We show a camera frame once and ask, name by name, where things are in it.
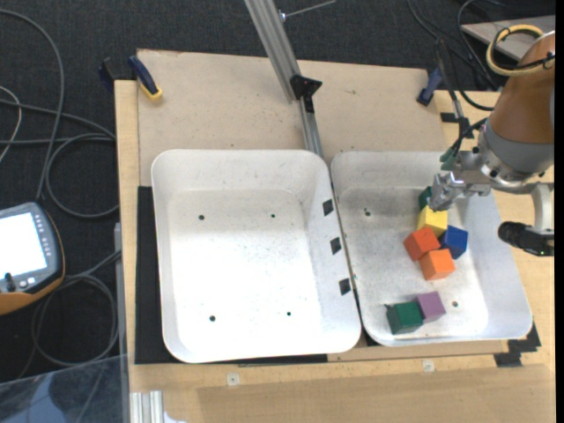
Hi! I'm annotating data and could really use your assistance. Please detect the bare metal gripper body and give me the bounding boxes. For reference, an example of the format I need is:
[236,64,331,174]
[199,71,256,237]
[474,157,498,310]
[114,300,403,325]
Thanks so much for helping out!
[448,145,544,198]

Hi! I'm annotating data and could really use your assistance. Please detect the yellow cube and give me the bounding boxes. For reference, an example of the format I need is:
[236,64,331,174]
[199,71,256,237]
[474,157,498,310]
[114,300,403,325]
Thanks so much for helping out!
[415,204,449,239]

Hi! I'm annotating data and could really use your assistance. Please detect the blue cube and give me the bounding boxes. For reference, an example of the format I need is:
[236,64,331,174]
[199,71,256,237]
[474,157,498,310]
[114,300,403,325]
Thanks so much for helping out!
[438,224,470,261]

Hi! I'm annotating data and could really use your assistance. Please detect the dark orange cube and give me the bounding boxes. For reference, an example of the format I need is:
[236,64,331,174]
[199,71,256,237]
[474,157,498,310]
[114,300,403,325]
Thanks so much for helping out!
[403,226,442,262]

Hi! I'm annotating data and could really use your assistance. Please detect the light orange cube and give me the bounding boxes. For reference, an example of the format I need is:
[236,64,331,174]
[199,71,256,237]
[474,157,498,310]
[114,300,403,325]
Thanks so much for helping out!
[419,248,456,282]

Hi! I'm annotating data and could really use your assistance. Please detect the white plastic tray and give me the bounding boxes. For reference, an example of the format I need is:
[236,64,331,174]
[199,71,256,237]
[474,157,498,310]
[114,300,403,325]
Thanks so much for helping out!
[150,148,363,365]
[330,149,535,348]

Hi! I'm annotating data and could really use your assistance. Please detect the purple cube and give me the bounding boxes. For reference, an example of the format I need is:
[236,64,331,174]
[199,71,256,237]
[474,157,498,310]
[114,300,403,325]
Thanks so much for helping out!
[413,290,448,324]

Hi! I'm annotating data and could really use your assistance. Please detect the brown cardboard board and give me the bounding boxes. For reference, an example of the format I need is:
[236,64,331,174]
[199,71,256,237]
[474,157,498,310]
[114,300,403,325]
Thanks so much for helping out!
[135,48,510,363]

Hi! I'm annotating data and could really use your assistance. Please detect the black cylinder on white bracket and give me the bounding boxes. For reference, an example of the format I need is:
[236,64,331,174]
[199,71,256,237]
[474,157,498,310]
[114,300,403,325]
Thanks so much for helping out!
[497,182,556,257]

